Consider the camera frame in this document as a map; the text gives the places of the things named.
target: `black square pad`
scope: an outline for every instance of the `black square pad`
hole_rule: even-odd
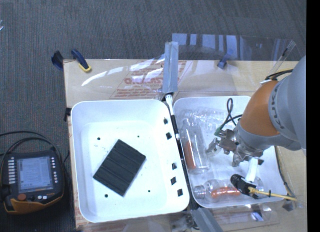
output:
[[[124,196],[145,159],[145,155],[119,139],[93,178]]]

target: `display screen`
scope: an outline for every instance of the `display screen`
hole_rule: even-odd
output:
[[[17,160],[19,193],[53,189],[50,157]]]

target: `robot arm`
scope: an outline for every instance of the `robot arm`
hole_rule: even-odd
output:
[[[232,166],[260,157],[270,146],[290,150],[306,145],[306,56],[281,81],[263,84],[251,97],[234,129],[236,150]]]

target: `clear plastic bottle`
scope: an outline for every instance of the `clear plastic bottle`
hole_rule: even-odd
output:
[[[193,118],[185,118],[179,130],[188,172],[201,174],[210,169],[201,127]]]
[[[237,197],[241,193],[228,180],[208,180],[203,185],[193,188],[194,198],[204,199],[207,202],[216,203],[232,197]]]

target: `black square marker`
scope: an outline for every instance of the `black square marker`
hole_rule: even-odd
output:
[[[145,155],[118,140],[93,178],[124,196],[145,159]]]

